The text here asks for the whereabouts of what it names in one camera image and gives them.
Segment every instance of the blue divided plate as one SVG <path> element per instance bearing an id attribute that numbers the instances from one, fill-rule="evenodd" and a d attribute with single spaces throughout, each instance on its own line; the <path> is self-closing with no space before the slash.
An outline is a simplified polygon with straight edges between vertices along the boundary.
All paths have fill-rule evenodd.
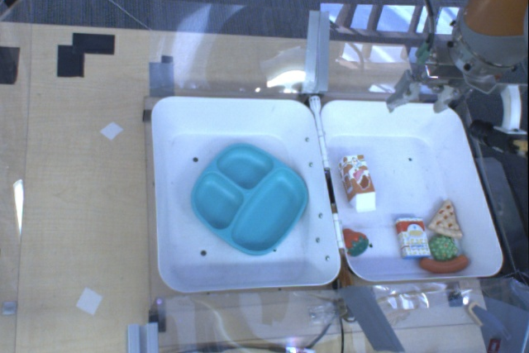
<path id="1" fill-rule="evenodd" d="M 193 187 L 197 217 L 249 255 L 271 252 L 302 216 L 308 191 L 283 162 L 253 145 L 223 150 Z"/>

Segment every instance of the white tape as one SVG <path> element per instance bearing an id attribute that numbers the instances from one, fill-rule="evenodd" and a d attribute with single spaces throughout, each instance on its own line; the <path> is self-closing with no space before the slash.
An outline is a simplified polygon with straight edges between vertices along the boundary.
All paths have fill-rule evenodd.
<path id="1" fill-rule="evenodd" d="M 97 294 L 95 291 L 87 287 L 81 294 L 81 297 L 77 302 L 77 307 L 83 312 L 89 313 L 90 315 L 95 315 L 101 300 L 101 294 Z"/>
<path id="2" fill-rule="evenodd" d="M 111 122 L 101 130 L 101 134 L 103 134 L 108 140 L 114 140 L 114 138 L 116 138 L 116 136 L 122 131 L 123 128 L 118 126 L 115 122 Z"/>

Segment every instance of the chocolate milk carton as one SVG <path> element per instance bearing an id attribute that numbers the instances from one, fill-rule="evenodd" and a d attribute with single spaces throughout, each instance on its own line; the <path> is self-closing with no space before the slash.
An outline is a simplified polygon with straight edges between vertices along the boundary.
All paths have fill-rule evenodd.
<path id="1" fill-rule="evenodd" d="M 338 164 L 347 200 L 357 212 L 376 209 L 375 191 L 364 155 L 344 156 Z"/>

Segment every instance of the toy sausage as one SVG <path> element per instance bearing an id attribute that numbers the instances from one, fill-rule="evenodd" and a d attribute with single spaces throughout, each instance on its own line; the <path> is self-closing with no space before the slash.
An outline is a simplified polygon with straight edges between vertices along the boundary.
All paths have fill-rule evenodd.
<path id="1" fill-rule="evenodd" d="M 463 270 L 469 263 L 468 257 L 459 255 L 452 260 L 433 260 L 425 257 L 420 260 L 419 265 L 424 270 L 429 270 L 434 274 L 450 274 Z"/>

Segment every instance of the toy food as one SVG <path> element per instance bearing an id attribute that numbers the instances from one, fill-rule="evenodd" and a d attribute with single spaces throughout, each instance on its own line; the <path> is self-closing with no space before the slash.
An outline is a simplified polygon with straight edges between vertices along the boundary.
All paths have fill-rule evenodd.
<path id="1" fill-rule="evenodd" d="M 398 219 L 396 222 L 398 244 L 404 259 L 426 257 L 430 255 L 424 222 L 418 217 Z"/>
<path id="2" fill-rule="evenodd" d="M 447 236 L 434 236 L 428 243 L 435 260 L 451 260 L 457 256 L 458 248 L 454 240 Z"/>
<path id="3" fill-rule="evenodd" d="M 455 217 L 454 205 L 446 200 L 428 224 L 428 229 L 437 234 L 460 239 L 463 236 Z"/>
<path id="4" fill-rule="evenodd" d="M 434 274 L 451 274 L 463 270 L 469 263 L 469 258 L 465 255 L 459 255 L 451 260 L 433 260 L 425 257 L 419 261 L 419 266 Z"/>
<path id="5" fill-rule="evenodd" d="M 344 230 L 344 241 L 346 243 L 347 253 L 351 256 L 361 255 L 369 246 L 369 240 L 365 234 L 350 230 L 349 228 Z"/>
<path id="6" fill-rule="evenodd" d="M 376 197 L 373 180 L 364 155 L 344 156 L 338 164 L 338 169 L 350 205 L 357 212 L 375 210 Z"/>

